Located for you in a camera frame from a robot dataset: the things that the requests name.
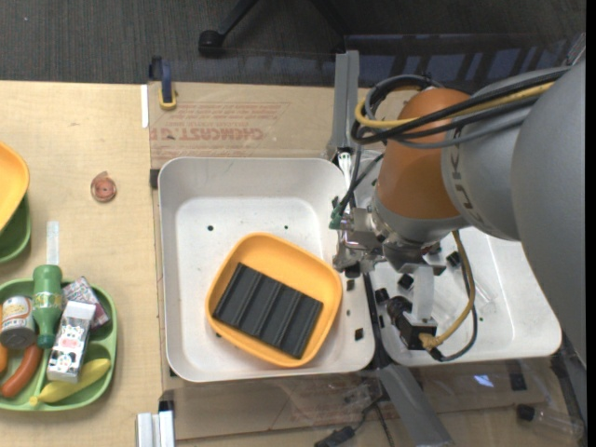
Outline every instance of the can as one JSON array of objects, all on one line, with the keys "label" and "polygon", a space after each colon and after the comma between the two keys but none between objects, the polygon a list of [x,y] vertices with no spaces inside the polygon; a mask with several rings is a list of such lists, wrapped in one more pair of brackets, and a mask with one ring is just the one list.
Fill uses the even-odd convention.
[{"label": "can", "polygon": [[24,349],[32,345],[36,337],[31,298],[18,295],[4,301],[0,343],[9,349]]}]

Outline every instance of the wooden table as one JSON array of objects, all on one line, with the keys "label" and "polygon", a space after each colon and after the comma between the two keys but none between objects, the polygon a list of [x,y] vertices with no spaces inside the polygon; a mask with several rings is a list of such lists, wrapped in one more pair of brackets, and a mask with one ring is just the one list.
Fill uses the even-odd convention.
[{"label": "wooden table", "polygon": [[[162,372],[167,362],[160,340],[155,191],[149,184],[150,142],[148,129],[142,127],[141,89],[38,82],[0,82],[0,88],[0,140],[29,165],[33,217],[30,249],[0,265],[0,282],[30,277],[45,262],[46,222],[59,221],[64,277],[84,275],[108,291],[119,321],[117,361],[109,390],[88,407],[66,413],[4,411],[0,415],[2,442],[11,447],[134,445],[136,415],[156,411],[167,377]],[[105,170],[115,180],[118,193],[111,202],[101,204],[91,197],[89,187]],[[537,366],[533,373],[539,373],[545,392],[564,409],[548,360],[533,363]],[[440,415],[457,445],[574,445],[535,437],[515,422],[511,406],[463,407],[461,412]],[[221,411],[213,412],[220,417],[213,420],[221,420]],[[193,422],[193,413],[181,415],[177,422]],[[388,423],[397,445],[412,445],[399,419]],[[329,432],[330,427],[305,428],[179,443],[312,445]],[[353,442],[384,445],[385,434],[374,415]]]}]

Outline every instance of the yellow cable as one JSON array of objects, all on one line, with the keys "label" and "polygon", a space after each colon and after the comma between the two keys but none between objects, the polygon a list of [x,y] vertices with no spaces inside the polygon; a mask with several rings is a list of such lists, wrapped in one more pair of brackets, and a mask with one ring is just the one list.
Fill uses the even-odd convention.
[{"label": "yellow cable", "polygon": [[[534,87],[531,87],[528,89],[524,89],[522,91],[508,94],[507,96],[501,96],[500,98],[497,98],[496,100],[489,101],[489,102],[483,102],[481,104],[471,106],[471,107],[464,109],[462,111],[458,111],[457,113],[450,115],[448,118],[451,119],[452,117],[456,117],[459,115],[469,115],[472,113],[476,113],[477,111],[482,111],[484,109],[494,108],[501,104],[507,104],[510,102],[523,100],[525,98],[532,98],[534,96],[538,96],[538,95],[544,93],[553,84],[554,84],[554,82],[545,83],[543,85],[537,85],[537,86],[534,86]],[[369,119],[365,115],[362,115],[362,108],[364,107],[365,102],[366,102],[366,98],[362,99],[356,105],[354,114],[356,116],[356,120],[361,125],[366,126],[368,128],[389,129],[389,128],[401,126],[403,124],[406,124],[406,123],[409,123],[409,122],[412,122],[412,121],[415,121],[416,119],[418,119],[418,117],[411,117],[408,119],[393,119],[393,120],[389,120],[389,121],[377,121],[376,119]]]},{"label": "yellow cable", "polygon": [[457,251],[462,257],[462,266],[463,269],[466,270],[467,280],[469,283],[469,297],[467,299],[467,305],[462,311],[459,318],[455,320],[454,324],[452,324],[443,334],[440,336],[433,336],[432,334],[428,333],[421,333],[418,338],[422,341],[422,346],[427,351],[430,351],[432,348],[442,345],[447,338],[449,338],[464,322],[464,319],[467,318],[469,312],[472,310],[474,306],[474,300],[476,298],[476,284],[474,283],[474,277],[472,276],[472,269],[469,265],[469,259],[467,258],[466,250],[464,249],[464,245],[462,244],[461,237],[459,236],[459,230],[454,230],[452,232],[455,244],[457,245]]}]

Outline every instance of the yellow plate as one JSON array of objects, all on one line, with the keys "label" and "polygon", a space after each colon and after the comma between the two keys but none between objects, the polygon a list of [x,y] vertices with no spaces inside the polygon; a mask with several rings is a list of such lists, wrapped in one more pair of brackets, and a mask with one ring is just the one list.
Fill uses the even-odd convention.
[{"label": "yellow plate", "polygon": [[[322,303],[301,358],[294,358],[212,316],[239,263]],[[283,238],[254,233],[243,237],[228,254],[207,293],[205,310],[210,326],[233,345],[277,366],[296,368],[317,354],[332,327],[341,300],[342,280],[332,266]]]},{"label": "yellow plate", "polygon": [[0,232],[19,207],[28,187],[27,164],[10,147],[0,142]]}]

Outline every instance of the toy banana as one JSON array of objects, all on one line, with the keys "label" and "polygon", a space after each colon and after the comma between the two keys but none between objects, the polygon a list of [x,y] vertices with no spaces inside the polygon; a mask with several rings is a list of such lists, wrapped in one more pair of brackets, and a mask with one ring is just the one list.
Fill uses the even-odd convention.
[{"label": "toy banana", "polygon": [[78,383],[67,383],[64,381],[52,381],[44,386],[37,396],[29,398],[32,406],[39,402],[52,403],[72,396],[75,392],[84,389],[98,381],[108,372],[111,361],[106,358],[94,359],[86,362],[81,368],[81,377]]}]

